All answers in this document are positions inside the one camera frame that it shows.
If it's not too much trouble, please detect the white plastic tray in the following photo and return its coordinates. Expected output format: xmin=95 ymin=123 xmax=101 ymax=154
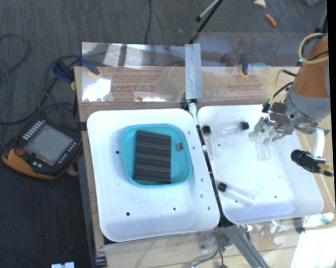
xmin=196 ymin=100 xmax=325 ymax=227
xmin=86 ymin=105 xmax=222 ymax=244

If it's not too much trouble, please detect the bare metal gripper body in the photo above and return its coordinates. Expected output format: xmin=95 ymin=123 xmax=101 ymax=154
xmin=263 ymin=99 xmax=328 ymax=137

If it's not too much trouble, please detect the orange toy sausage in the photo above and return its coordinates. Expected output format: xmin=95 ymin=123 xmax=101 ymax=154
xmin=264 ymin=13 xmax=278 ymax=28

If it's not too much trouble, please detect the blue plate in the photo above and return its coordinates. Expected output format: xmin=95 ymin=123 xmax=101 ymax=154
xmin=119 ymin=122 xmax=194 ymax=190

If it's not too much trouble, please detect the black ribbed rectangular block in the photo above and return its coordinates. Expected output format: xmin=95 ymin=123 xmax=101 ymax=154
xmin=131 ymin=128 xmax=174 ymax=186

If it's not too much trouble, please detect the brown cardboard board red print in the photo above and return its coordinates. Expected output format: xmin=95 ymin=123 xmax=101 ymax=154
xmin=73 ymin=55 xmax=336 ymax=268

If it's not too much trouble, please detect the black cylinder on white bracket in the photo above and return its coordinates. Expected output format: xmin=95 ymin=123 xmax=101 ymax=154
xmin=289 ymin=128 xmax=334 ymax=179

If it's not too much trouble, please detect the clear plastic bottle black cap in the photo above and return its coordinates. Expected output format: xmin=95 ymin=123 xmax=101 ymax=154
xmin=215 ymin=121 xmax=250 ymax=137
xmin=202 ymin=125 xmax=217 ymax=159
xmin=217 ymin=180 xmax=256 ymax=210

